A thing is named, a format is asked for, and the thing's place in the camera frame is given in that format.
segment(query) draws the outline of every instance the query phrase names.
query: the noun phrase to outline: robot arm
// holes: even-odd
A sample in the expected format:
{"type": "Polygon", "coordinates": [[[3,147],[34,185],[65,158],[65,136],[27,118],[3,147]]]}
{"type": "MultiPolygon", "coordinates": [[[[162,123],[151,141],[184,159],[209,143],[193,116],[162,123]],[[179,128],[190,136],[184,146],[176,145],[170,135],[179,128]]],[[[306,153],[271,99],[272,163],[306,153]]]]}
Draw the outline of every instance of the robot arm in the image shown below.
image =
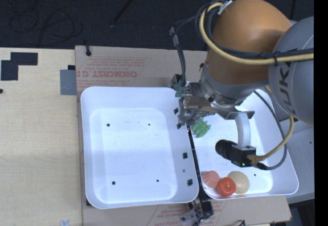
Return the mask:
{"type": "Polygon", "coordinates": [[[262,0],[211,3],[196,16],[199,34],[208,44],[198,83],[188,83],[180,99],[179,126],[192,126],[207,115],[234,119],[238,143],[219,141],[216,151],[241,167],[253,166],[248,118],[236,109],[256,89],[270,86],[274,100],[289,115],[313,122],[313,17],[293,26],[262,0]],[[213,33],[205,15],[219,13],[213,33]]]}

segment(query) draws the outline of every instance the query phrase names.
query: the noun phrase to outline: table surface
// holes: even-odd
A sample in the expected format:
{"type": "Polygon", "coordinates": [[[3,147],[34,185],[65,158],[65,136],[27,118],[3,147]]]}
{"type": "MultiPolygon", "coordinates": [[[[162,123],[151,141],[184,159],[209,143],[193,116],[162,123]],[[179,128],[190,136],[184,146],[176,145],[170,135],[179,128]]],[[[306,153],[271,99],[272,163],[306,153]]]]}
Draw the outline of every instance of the table surface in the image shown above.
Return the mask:
{"type": "MultiPolygon", "coordinates": [[[[3,225],[60,225],[68,220],[70,226],[82,225],[77,99],[60,94],[60,70],[75,65],[75,51],[0,48],[0,60],[10,60],[13,51],[37,52],[38,65],[19,66],[17,81],[0,81],[0,221],[3,225]]],[[[277,206],[270,213],[290,214],[284,196],[270,200],[277,206]]],[[[270,205],[267,198],[256,203],[270,205]]],[[[240,204],[247,205],[247,200],[240,204]]],[[[233,202],[227,202],[226,209],[229,206],[234,207],[233,202]]],[[[131,218],[137,219],[142,212],[154,214],[157,209],[117,209],[111,215],[131,221],[123,214],[131,212],[131,218]]],[[[94,217],[103,212],[88,210],[94,217]]]]}

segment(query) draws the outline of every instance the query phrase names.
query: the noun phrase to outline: black cable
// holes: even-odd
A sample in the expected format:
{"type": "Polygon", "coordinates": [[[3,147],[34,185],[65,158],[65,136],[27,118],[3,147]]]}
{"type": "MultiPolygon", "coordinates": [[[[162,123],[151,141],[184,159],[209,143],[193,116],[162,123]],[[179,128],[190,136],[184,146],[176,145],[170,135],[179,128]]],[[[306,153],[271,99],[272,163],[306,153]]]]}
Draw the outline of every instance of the black cable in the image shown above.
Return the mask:
{"type": "Polygon", "coordinates": [[[219,45],[218,43],[215,42],[215,40],[213,39],[213,35],[212,35],[212,24],[213,24],[213,17],[215,14],[218,13],[218,11],[220,10],[221,7],[216,7],[213,8],[208,14],[207,14],[207,25],[204,27],[206,30],[206,34],[208,35],[209,39],[220,49],[224,50],[226,53],[229,53],[231,55],[237,56],[237,57],[241,57],[241,58],[261,58],[261,54],[258,53],[250,53],[250,52],[243,52],[243,51],[239,51],[239,50],[234,50],[234,49],[230,49],[230,48],[225,48],[221,45],[219,45]]]}
{"type": "Polygon", "coordinates": [[[45,33],[55,38],[49,43],[50,45],[64,43],[72,37],[78,36],[84,30],[82,23],[64,10],[74,1],[76,0],[69,0],[59,7],[51,7],[48,4],[40,4],[40,0],[9,0],[9,7],[16,13],[9,18],[9,27],[15,32],[39,31],[38,41],[35,44],[37,47],[45,46],[42,43],[45,33]],[[40,17],[41,8],[52,9],[44,22],[40,17]],[[62,28],[68,31],[67,34],[58,34],[55,30],[51,31],[54,26],[58,28],[62,23],[65,23],[62,28]]]}
{"type": "Polygon", "coordinates": [[[246,226],[245,220],[242,220],[241,224],[239,224],[238,226],[246,226]]]}
{"type": "MultiPolygon", "coordinates": [[[[278,127],[279,127],[279,130],[280,130],[280,133],[281,133],[281,136],[284,138],[285,137],[285,135],[284,135],[284,132],[283,132],[283,130],[282,130],[282,127],[281,127],[281,125],[280,125],[280,122],[279,122],[279,120],[278,120],[278,118],[277,118],[277,115],[276,115],[276,113],[274,112],[274,110],[272,109],[272,107],[269,105],[269,103],[255,90],[254,91],[254,93],[264,102],[264,104],[267,106],[267,108],[270,110],[270,112],[271,112],[271,114],[273,115],[273,117],[275,118],[275,120],[276,120],[276,122],[277,122],[277,125],[278,125],[278,127]]],[[[259,169],[261,169],[261,170],[267,170],[267,171],[269,171],[269,170],[274,170],[274,169],[276,169],[277,167],[279,167],[279,166],[281,166],[282,164],[283,164],[283,162],[285,161],[285,159],[286,159],[286,156],[287,156],[287,145],[285,144],[284,145],[284,148],[283,148],[283,156],[282,156],[282,158],[281,158],[281,160],[280,160],[280,162],[278,163],[278,164],[276,164],[276,165],[274,165],[274,166],[271,166],[271,167],[268,167],[268,166],[266,166],[266,165],[264,165],[263,163],[258,163],[258,168],[259,169]]]]}
{"type": "Polygon", "coordinates": [[[181,70],[182,70],[182,75],[181,75],[181,86],[184,87],[187,83],[186,80],[186,61],[185,61],[185,55],[183,53],[182,48],[180,47],[180,45],[176,46],[177,51],[178,51],[178,55],[179,55],[179,59],[180,59],[180,63],[181,63],[181,70]]]}
{"type": "Polygon", "coordinates": [[[198,9],[198,11],[196,12],[196,16],[195,16],[195,21],[194,21],[194,27],[195,27],[195,31],[198,35],[198,37],[203,40],[201,34],[200,34],[200,29],[199,29],[199,18],[203,12],[203,10],[207,10],[208,7],[210,6],[210,3],[207,3],[205,5],[203,5],[201,8],[198,9]]]}

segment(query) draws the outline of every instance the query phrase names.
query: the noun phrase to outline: white plastic tray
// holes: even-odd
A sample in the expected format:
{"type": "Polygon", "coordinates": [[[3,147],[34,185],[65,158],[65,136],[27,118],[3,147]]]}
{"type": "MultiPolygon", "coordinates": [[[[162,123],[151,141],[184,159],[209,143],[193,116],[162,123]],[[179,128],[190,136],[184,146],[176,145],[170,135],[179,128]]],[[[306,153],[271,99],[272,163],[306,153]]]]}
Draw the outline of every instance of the white plastic tray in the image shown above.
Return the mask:
{"type": "Polygon", "coordinates": [[[99,209],[190,202],[199,191],[170,88],[90,87],[81,95],[86,196],[99,209]]]}
{"type": "MultiPolygon", "coordinates": [[[[271,103],[270,98],[265,92],[261,90],[257,91],[266,101],[271,103]]],[[[274,117],[256,94],[253,93],[250,95],[238,107],[238,110],[255,111],[254,116],[250,119],[250,126],[251,146],[256,147],[257,155],[264,155],[281,142],[282,136],[274,117]]],[[[241,171],[245,173],[250,181],[250,188],[245,194],[234,193],[229,197],[222,197],[216,189],[208,189],[203,183],[205,192],[211,198],[221,200],[289,195],[298,190],[298,179],[289,154],[287,154],[284,163],[280,167],[271,171],[263,171],[254,167],[241,168],[232,164],[215,151],[215,145],[221,139],[238,142],[236,122],[234,120],[224,120],[218,115],[208,116],[204,120],[207,121],[207,124],[211,125],[210,130],[201,138],[193,138],[200,172],[214,170],[220,177],[226,177],[231,171],[241,171]]],[[[283,148],[262,162],[268,167],[271,167],[279,163],[282,156],[283,148]]]]}

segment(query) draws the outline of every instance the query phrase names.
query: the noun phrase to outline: yellow cable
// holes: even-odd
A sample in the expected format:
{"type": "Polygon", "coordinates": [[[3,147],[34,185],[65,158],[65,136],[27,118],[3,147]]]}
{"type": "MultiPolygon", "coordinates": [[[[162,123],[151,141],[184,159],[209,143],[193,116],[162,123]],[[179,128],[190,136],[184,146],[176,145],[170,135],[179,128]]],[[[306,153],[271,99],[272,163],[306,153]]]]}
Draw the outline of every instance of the yellow cable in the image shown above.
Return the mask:
{"type": "Polygon", "coordinates": [[[290,137],[293,134],[293,130],[294,130],[294,119],[291,115],[288,115],[289,121],[290,121],[290,126],[289,126],[289,130],[287,132],[287,135],[285,136],[285,138],[271,151],[269,151],[268,153],[266,153],[265,155],[261,155],[261,156],[256,156],[257,157],[257,162],[259,161],[263,161],[266,158],[269,158],[270,156],[272,156],[274,153],[276,153],[278,150],[280,150],[281,147],[283,147],[287,141],[290,139],[290,137]]]}
{"type": "Polygon", "coordinates": [[[271,89],[270,89],[269,87],[265,86],[264,89],[265,89],[270,95],[272,95],[271,89]]]}
{"type": "MultiPolygon", "coordinates": [[[[222,6],[223,3],[214,3],[208,8],[208,12],[211,11],[215,7],[222,6]]],[[[274,58],[267,58],[267,59],[245,59],[240,58],[236,56],[232,56],[230,54],[227,54],[226,52],[222,51],[220,48],[218,48],[207,36],[205,29],[204,29],[204,18],[205,18],[206,10],[204,10],[200,16],[199,19],[199,30],[200,34],[208,46],[221,55],[222,57],[229,59],[236,63],[246,64],[246,65],[268,65],[268,64],[274,64],[276,63],[276,60],[274,58]]],[[[309,60],[314,59],[313,54],[303,54],[303,55],[295,55],[295,56],[285,56],[285,57],[279,57],[277,58],[278,62],[288,62],[288,61],[300,61],[300,60],[309,60]]]]}

